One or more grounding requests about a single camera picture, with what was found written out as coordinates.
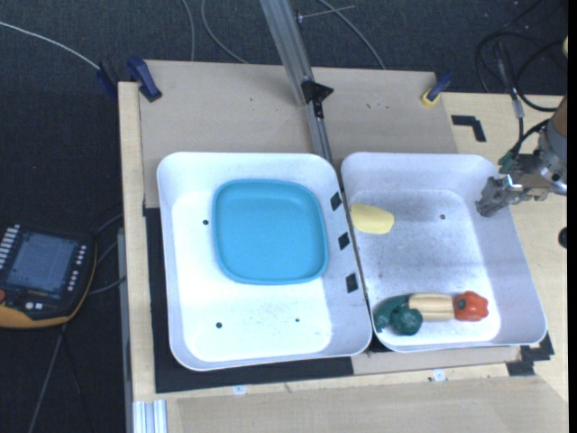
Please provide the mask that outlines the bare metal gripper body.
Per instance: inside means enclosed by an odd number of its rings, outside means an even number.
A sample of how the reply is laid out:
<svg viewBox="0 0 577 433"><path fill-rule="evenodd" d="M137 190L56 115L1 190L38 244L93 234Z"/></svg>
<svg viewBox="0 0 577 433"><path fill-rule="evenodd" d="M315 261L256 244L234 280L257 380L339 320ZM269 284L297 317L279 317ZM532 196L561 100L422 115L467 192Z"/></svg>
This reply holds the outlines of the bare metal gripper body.
<svg viewBox="0 0 577 433"><path fill-rule="evenodd" d="M513 180L535 200L545 200L550 193L567 196L566 163L555 154L543 150L519 154Z"/></svg>

